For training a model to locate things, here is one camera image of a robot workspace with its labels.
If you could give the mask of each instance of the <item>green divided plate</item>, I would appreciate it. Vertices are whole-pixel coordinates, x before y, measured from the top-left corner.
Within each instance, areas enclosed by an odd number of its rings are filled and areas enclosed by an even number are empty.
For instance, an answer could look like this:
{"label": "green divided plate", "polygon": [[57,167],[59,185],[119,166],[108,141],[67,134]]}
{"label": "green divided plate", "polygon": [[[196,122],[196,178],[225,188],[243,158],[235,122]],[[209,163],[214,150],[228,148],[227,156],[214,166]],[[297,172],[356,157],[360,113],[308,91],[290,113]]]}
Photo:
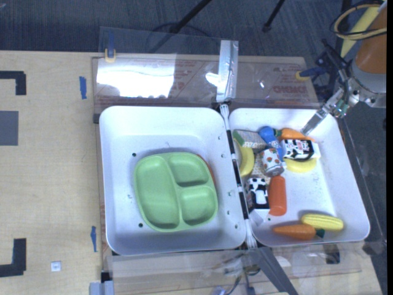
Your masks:
{"label": "green divided plate", "polygon": [[209,167],[200,156],[188,152],[141,159],[134,169],[134,190],[143,219],[160,232],[206,224],[218,210]]}

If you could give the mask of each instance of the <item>yellow corn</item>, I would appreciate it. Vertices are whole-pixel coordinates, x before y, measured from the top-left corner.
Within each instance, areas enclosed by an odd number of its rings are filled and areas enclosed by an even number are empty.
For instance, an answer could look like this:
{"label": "yellow corn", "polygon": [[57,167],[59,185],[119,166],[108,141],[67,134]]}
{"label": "yellow corn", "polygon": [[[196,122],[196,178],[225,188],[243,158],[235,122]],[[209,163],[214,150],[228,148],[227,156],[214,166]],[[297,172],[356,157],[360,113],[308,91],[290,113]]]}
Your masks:
{"label": "yellow corn", "polygon": [[319,213],[304,214],[300,221],[303,224],[309,224],[313,226],[315,229],[332,230],[338,232],[344,228],[344,222],[341,219]]}

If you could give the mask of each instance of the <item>dark floor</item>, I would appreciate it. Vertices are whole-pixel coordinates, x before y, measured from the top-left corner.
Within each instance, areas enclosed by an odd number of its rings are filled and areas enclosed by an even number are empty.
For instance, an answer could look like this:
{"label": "dark floor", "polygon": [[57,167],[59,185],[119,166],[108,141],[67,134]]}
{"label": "dark floor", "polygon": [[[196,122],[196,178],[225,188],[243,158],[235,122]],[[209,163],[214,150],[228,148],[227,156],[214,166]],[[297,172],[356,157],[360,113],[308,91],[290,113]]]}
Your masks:
{"label": "dark floor", "polygon": [[[0,50],[96,52],[102,26],[152,31],[177,23],[200,1],[0,0]],[[271,30],[264,33],[262,28],[278,1],[212,0],[180,33],[234,39],[239,41],[240,55],[304,57],[309,67],[314,66],[323,51],[321,39],[336,44],[329,26],[340,14],[343,0],[286,0]],[[365,249],[373,254],[381,288],[387,294],[384,120],[386,109],[359,103],[344,124],[353,140],[354,171],[363,185],[360,190],[372,223]]]}

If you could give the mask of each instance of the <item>blue tape piece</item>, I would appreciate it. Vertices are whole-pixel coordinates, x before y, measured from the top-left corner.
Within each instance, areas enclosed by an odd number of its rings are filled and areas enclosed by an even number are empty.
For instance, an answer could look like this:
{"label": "blue tape piece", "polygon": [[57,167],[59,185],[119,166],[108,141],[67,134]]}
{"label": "blue tape piece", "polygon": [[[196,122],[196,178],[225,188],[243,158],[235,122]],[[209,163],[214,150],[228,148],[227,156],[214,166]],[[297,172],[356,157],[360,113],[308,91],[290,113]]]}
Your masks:
{"label": "blue tape piece", "polygon": [[86,78],[83,76],[79,77],[79,88],[80,88],[80,94],[82,95],[82,99],[85,100],[87,98],[86,93],[87,93],[87,86],[86,86]]}
{"label": "blue tape piece", "polygon": [[94,252],[96,253],[97,252],[97,234],[96,234],[96,227],[95,226],[91,227],[90,237],[91,237],[91,241],[93,242]]}

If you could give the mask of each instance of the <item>gray square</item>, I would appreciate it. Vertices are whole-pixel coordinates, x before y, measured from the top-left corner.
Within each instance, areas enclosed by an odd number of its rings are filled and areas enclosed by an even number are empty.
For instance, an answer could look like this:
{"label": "gray square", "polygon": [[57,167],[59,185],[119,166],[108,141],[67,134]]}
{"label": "gray square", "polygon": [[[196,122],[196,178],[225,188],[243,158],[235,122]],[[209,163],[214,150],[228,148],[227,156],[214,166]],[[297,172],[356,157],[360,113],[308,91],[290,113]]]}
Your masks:
{"label": "gray square", "polygon": [[18,111],[0,111],[0,146],[18,145]]}

